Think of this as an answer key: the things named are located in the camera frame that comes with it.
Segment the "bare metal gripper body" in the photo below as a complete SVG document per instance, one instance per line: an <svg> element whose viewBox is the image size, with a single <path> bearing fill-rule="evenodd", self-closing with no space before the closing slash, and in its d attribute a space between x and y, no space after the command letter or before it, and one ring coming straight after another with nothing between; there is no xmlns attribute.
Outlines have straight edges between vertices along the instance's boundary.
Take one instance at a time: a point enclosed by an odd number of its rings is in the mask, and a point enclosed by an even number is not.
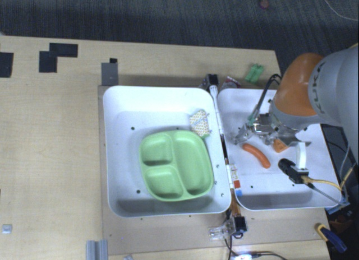
<svg viewBox="0 0 359 260"><path fill-rule="evenodd" d="M253 122L253 135L260 138L271 135L274 140L280 140L286 146L299 142L297 134L312 124L312 116L296 116L286 113L260 114Z"/></svg>

